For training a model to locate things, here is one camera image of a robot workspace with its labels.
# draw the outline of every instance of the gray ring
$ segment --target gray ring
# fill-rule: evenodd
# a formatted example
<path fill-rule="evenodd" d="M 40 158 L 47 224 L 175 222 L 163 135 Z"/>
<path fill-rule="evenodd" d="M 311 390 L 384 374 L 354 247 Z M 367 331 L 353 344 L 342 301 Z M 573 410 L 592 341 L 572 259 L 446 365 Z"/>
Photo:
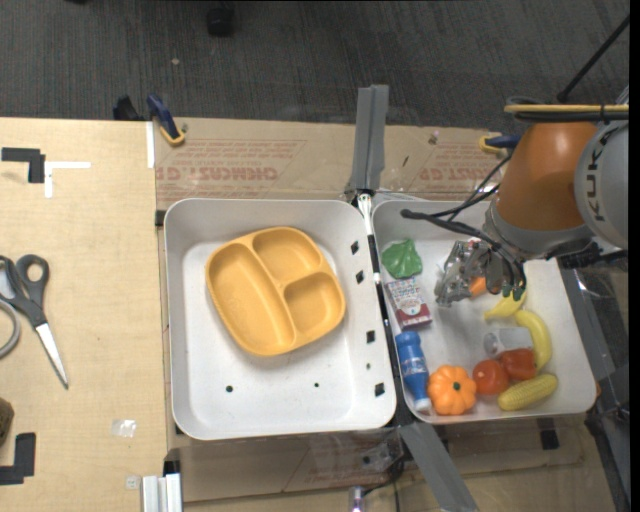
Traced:
<path fill-rule="evenodd" d="M 9 336 L 9 341 L 0 347 L 0 359 L 2 359 L 13 350 L 13 347 L 18 343 L 18 339 L 20 339 L 20 320 L 18 319 L 16 310 L 11 307 L 11 304 L 0 300 L 0 309 L 3 309 L 9 315 L 9 318 L 11 318 L 13 322 L 13 333 Z"/>

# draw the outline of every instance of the orange pumpkin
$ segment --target orange pumpkin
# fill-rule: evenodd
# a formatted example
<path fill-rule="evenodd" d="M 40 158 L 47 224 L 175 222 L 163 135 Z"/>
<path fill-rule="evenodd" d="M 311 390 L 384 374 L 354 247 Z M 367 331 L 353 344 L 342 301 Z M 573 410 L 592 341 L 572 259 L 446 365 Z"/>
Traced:
<path fill-rule="evenodd" d="M 429 376 L 427 394 L 438 414 L 462 414 L 476 403 L 476 383 L 461 366 L 445 364 Z"/>

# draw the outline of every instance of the blue bottle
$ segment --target blue bottle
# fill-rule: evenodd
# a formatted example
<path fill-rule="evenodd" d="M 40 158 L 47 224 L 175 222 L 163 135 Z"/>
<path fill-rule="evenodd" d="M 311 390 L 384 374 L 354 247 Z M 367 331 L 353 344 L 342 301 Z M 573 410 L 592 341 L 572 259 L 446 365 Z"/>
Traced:
<path fill-rule="evenodd" d="M 431 409 L 431 400 L 427 396 L 429 371 L 420 348 L 420 335 L 415 331 L 405 331 L 396 336 L 400 373 L 405 386 L 413 395 L 413 406 L 421 412 Z"/>

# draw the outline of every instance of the wooden table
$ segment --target wooden table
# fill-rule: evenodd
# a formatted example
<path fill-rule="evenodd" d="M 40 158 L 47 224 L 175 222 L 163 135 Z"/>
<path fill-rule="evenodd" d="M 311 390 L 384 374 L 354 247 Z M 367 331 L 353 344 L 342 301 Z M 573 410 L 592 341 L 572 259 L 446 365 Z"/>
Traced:
<path fill-rule="evenodd" d="M 260 128 L 252 123 L 246 129 Z M 34 432 L 35 474 L 21 485 L 0 486 L 0 509 L 137 511 L 136 477 L 161 475 L 167 453 L 162 277 L 147 123 L 2 119 L 0 146 L 37 148 L 48 162 L 90 163 L 54 170 L 53 195 L 46 198 L 43 184 L 27 182 L 27 164 L 0 162 L 0 253 L 14 260 L 35 253 L 49 261 L 45 311 L 69 377 L 65 390 L 23 319 L 17 347 L 0 360 L 0 396 L 15 410 L 0 465 L 13 463 L 16 435 Z M 3 321 L 0 316 L 0 327 Z M 122 420 L 135 422 L 131 437 L 114 428 Z M 473 454 L 461 451 L 454 460 L 469 470 L 462 472 L 480 509 L 615 510 L 581 419 L 566 431 L 579 463 L 473 474 Z M 401 510 L 437 508 L 419 473 L 407 472 L 398 488 Z M 346 501 L 339 489 L 185 509 L 324 511 L 342 510 Z M 394 509 L 393 487 L 371 494 L 368 511 Z"/>

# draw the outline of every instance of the orange plate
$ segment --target orange plate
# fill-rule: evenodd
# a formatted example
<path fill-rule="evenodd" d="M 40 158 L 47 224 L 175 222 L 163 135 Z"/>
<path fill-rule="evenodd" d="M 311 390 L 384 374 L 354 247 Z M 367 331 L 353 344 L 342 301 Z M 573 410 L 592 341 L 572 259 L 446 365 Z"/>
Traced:
<path fill-rule="evenodd" d="M 275 227 L 216 249 L 207 287 L 238 345 L 275 356 L 315 341 L 342 320 L 345 299 L 324 255 L 308 235 Z"/>

